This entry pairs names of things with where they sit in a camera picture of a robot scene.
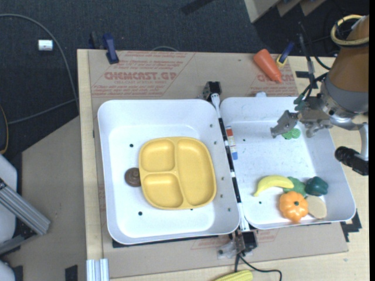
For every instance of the white plastic tray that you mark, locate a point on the white plastic tray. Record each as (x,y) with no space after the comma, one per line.
(269,157)
(123,186)

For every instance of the yellow divided plate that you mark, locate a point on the yellow divided plate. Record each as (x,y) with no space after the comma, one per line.
(192,168)

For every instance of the brown cardboard board, red print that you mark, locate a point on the brown cardboard board, red print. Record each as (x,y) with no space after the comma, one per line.
(152,78)

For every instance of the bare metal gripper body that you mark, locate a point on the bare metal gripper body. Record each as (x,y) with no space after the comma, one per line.
(317,113)

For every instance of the orange carrot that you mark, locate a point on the orange carrot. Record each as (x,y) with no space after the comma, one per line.
(266,64)

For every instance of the orange pumpkin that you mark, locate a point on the orange pumpkin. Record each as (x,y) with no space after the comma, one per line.
(293,206)

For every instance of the beige potato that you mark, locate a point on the beige potato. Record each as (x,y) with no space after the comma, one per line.
(317,207)

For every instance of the dark green pepper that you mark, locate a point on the dark green pepper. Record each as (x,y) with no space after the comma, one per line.
(316,186)

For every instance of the yellow banana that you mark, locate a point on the yellow banana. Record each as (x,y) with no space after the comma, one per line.
(272,182)

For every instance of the small green grapes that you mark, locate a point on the small green grapes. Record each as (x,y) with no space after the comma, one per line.
(293,134)

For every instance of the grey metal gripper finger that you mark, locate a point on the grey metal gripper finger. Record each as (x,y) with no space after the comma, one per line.
(283,124)
(315,128)

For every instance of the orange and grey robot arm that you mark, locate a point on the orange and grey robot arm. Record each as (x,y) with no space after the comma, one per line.
(350,69)

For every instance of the white red and blue packet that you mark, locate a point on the white red and blue packet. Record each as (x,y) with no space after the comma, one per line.
(231,142)

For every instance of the thin black and white rod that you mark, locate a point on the thin black and white rod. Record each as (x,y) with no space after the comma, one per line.
(224,133)

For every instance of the light green broccoli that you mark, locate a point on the light green broccoli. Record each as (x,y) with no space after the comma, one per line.
(298,186)

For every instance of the black cylinder on white bracket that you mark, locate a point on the black cylinder on white bracket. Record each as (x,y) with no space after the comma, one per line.
(353,158)

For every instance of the brown swirl biscuit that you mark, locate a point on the brown swirl biscuit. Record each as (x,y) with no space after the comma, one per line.
(132,178)

